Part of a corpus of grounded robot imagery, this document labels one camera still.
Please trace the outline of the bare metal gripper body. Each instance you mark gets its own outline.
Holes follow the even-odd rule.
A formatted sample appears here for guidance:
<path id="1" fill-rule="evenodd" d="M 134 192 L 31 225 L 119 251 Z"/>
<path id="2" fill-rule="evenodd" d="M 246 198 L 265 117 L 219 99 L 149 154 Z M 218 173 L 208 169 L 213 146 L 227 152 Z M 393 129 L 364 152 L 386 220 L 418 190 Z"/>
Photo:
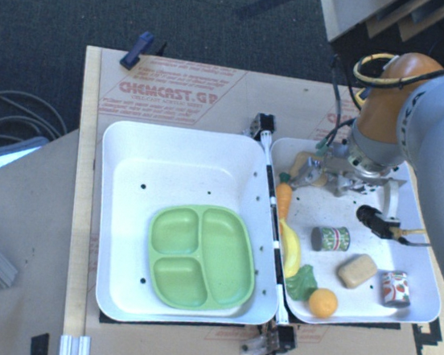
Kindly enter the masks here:
<path id="1" fill-rule="evenodd" d="M 340 174 L 352 179 L 354 183 L 349 191 L 363 195 L 388 184 L 401 187 L 407 183 L 405 179 L 398 179 L 393 169 L 374 163 L 354 144 L 333 142 L 327 146 L 321 167 L 327 176 Z"/>

